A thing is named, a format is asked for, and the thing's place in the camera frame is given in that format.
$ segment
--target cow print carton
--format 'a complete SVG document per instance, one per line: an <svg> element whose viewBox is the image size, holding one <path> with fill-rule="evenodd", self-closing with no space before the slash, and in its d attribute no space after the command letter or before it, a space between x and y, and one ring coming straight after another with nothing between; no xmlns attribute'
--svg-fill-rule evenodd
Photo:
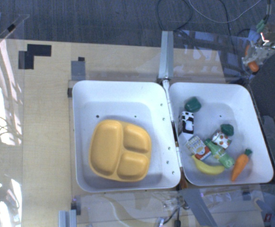
<svg viewBox="0 0 275 227"><path fill-rule="evenodd" d="M186 140L193 137L194 133L194 114L183 111L178 118L178 135L183 134Z"/></svg>

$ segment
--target white bin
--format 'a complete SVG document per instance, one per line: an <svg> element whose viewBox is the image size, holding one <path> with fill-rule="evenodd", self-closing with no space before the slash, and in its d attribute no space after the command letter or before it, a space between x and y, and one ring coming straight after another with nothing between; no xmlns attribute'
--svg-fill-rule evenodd
<svg viewBox="0 0 275 227"><path fill-rule="evenodd" d="M179 159L175 147L169 108L162 86L151 82L80 81L73 87L76 177L88 192L167 189L180 180ZM238 85L175 83L170 87L174 119L184 110L185 101L196 96L202 108L195 113L195 135L205 140L222 123L234 126L233 141L227 152L233 158L245 148L253 151L239 179L231 182L231 169L217 176L196 169L191 152L180 147L186 178L198 186L267 183L273 167L257 120L249 92ZM143 127L152 141L151 163L147 176L135 183L102 178L88 163L90 140L102 120L115 119ZM206 159L216 164L213 157Z"/></svg>

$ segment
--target wooden surface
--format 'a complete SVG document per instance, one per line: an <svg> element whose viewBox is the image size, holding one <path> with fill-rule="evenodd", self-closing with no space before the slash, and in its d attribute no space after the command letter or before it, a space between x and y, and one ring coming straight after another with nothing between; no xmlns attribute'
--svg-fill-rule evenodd
<svg viewBox="0 0 275 227"><path fill-rule="evenodd" d="M160 49L25 41L20 43L17 50L27 50L27 44L49 44L52 46L52 55L35 56L34 70L18 71L19 74L25 74L22 224L34 227L58 226L58 211L70 209L72 192L84 193L76 184L75 169L71 168L73 145L67 97L71 61L85 57L87 78L110 79L121 75L125 79L138 79L146 75L148 80L155 80ZM216 55L212 53L214 59L201 60L199 64L196 59L188 60L187 56L191 56L191 52L175 50L174 66L180 67L185 75L214 74L218 78L216 82L220 82L223 79L222 68ZM9 56L14 63L18 61L18 51L15 49L9 49ZM187 220L182 226L197 226L193 215L185 218ZM125 221L124 226L129 223L136 226L133 220ZM115 222L97 223L94 226L120 225Z"/></svg>

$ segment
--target gray carpet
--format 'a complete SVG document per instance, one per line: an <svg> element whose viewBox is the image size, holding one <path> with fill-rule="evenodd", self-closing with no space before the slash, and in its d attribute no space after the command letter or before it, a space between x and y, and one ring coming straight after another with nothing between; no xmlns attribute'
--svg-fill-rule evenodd
<svg viewBox="0 0 275 227"><path fill-rule="evenodd" d="M223 0L229 19L235 18L258 0ZM0 25L12 21L16 14L29 14L25 22L25 39L160 46L161 30L156 15L158 0L0 0L4 13ZM192 0L205 15L225 21L226 14L217 0ZM255 25L266 12L266 0L230 23L231 34ZM163 0L159 15L164 29L173 30L186 22L189 8L180 0ZM185 30L229 35L227 25L216 24L193 11ZM176 47L185 42L175 41ZM270 58L251 83L262 115L275 116L275 55Z"/></svg>

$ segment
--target yellow plate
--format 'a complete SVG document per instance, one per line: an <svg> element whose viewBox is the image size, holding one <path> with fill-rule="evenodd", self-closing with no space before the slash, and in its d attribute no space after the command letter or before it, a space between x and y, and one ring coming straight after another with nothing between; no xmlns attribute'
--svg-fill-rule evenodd
<svg viewBox="0 0 275 227"><path fill-rule="evenodd" d="M97 175L121 182L142 180L149 170L151 138L135 124L104 120L92 135L89 165Z"/></svg>

